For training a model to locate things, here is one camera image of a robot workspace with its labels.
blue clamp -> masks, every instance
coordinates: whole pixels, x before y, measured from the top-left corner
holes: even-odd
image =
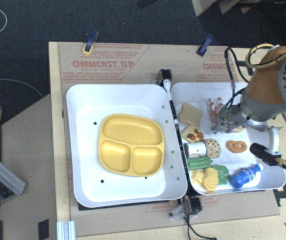
[[[83,47],[83,54],[88,56],[92,53],[93,43],[95,43],[99,39],[100,32],[93,30],[89,35],[87,43]]]
[[[203,55],[207,51],[207,47],[210,45],[210,43],[213,41],[213,39],[214,39],[214,36],[211,34],[208,34],[206,39],[204,40],[202,45],[198,48],[196,53],[203,57]]]

yellow divided plate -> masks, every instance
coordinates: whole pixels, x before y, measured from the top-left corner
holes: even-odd
[[[112,114],[101,125],[98,155],[108,171],[147,177],[156,174],[164,160],[164,133],[152,119]]]

black carpet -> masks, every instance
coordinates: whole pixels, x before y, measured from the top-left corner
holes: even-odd
[[[192,0],[0,0],[0,10],[0,79],[37,89],[0,80],[2,123],[50,92],[50,41],[86,42],[97,30],[102,43],[200,45],[212,34],[211,45],[286,45],[286,0],[224,15],[215,3],[199,17]]]

